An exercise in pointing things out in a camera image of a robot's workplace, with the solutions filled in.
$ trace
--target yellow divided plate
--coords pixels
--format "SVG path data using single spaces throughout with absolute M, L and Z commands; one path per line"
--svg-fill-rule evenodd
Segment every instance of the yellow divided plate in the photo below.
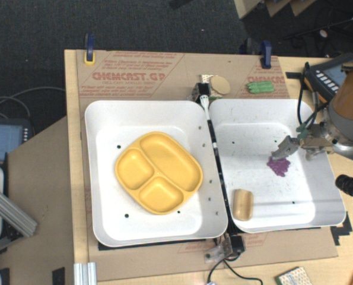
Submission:
M 117 159 L 116 176 L 126 191 L 154 214 L 170 213 L 201 186 L 199 163 L 172 137 L 151 132 Z

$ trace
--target robotic hand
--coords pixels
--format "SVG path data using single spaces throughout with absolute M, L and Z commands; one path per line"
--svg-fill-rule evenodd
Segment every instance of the robotic hand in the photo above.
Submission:
M 273 160 L 286 158 L 299 147 L 306 150 L 307 160 L 324 151 L 353 160 L 353 62 L 343 64 L 342 69 L 346 79 L 329 104 L 323 106 L 321 123 L 313 123 L 321 109 L 318 95 L 314 93 L 315 111 L 297 128 L 297 138 L 287 136 L 279 149 L 272 152 Z

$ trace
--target brown cylinder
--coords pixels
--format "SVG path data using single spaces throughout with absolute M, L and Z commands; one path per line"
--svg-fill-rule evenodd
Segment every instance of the brown cylinder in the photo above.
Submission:
M 333 108 L 344 118 L 353 120 L 353 70 L 350 70 L 343 85 L 333 98 Z

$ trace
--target wooden table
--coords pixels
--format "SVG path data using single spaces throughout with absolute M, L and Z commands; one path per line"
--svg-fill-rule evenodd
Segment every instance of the wooden table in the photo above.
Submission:
M 279 62 L 283 73 L 302 72 L 305 62 L 311 65 L 323 62 L 319 58 L 285 58 L 280 57 Z M 84 178 L 82 172 L 82 148 L 80 140 L 80 116 L 77 82 L 77 57 L 76 51 L 65 51 L 66 92 L 67 92 L 67 116 L 69 138 L 69 166 L 71 174 L 72 197 L 72 222 L 74 237 L 74 262 L 88 263 L 87 222 L 85 214 Z M 297 98 L 300 85 L 297 80 L 289 80 L 285 76 L 288 92 L 291 98 Z M 303 100 L 311 104 L 311 98 L 307 91 Z M 345 159 L 337 154 L 329 156 L 335 176 L 346 174 L 353 177 L 353 161 Z M 353 227 L 353 197 L 342 193 L 346 210 Z M 351 284 L 353 279 L 353 232 L 349 236 L 340 238 L 337 258 L 321 259 L 314 261 L 287 262 L 281 264 L 262 265 L 239 268 L 238 272 L 244 276 L 261 278 L 264 284 L 275 284 L 275 276 L 298 266 L 303 266 L 313 284 Z M 206 284 L 209 271 L 195 273 L 159 275 L 156 277 L 144 277 L 116 281 L 99 282 L 99 284 Z M 238 280 L 228 269 L 220 269 L 214 272 L 212 277 L 217 284 L 256 284 L 254 281 Z

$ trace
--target beige round lid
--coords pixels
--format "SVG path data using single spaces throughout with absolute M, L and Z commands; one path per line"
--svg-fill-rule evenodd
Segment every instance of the beige round lid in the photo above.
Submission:
M 211 78 L 211 87 L 220 94 L 228 94 L 230 92 L 229 82 L 221 76 L 213 76 Z

